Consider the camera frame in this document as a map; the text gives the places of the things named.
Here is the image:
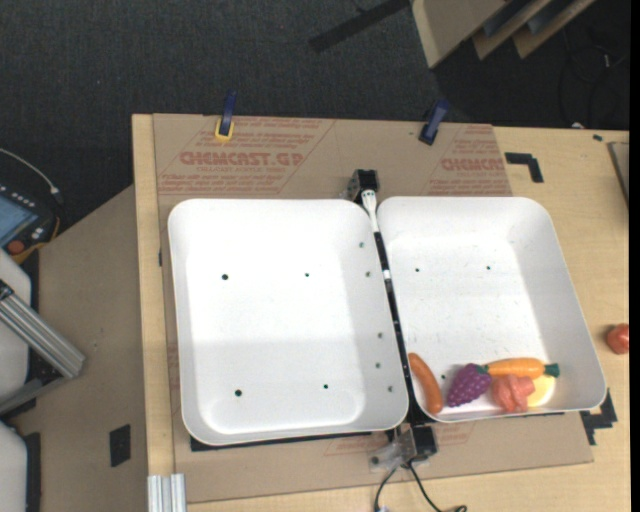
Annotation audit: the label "thin black and white rod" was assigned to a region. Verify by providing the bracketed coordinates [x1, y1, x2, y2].
[361, 188, 417, 424]

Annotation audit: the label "white plastic tray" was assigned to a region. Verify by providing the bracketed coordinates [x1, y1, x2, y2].
[375, 195, 608, 424]
[166, 197, 410, 446]

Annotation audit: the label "brown cardboard board red print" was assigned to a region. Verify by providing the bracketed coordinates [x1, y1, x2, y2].
[151, 112, 596, 504]

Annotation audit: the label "orange toy sausage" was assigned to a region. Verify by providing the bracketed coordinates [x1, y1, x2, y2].
[407, 352, 445, 416]

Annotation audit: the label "purple toy grapes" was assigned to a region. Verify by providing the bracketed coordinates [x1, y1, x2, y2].
[446, 363, 493, 409]

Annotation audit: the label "orange toy carrot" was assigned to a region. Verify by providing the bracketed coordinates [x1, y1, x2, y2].
[482, 357, 561, 381]

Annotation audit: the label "pink toy meat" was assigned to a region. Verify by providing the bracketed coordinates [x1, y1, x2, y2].
[490, 374, 537, 414]

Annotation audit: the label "yellow toy food piece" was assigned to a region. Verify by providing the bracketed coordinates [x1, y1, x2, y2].
[526, 375, 557, 409]

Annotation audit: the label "red toy food piece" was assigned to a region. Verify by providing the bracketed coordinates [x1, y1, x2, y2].
[605, 322, 630, 356]

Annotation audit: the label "black block with thin wires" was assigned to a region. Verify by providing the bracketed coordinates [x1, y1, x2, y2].
[368, 424, 440, 473]
[341, 168, 380, 202]

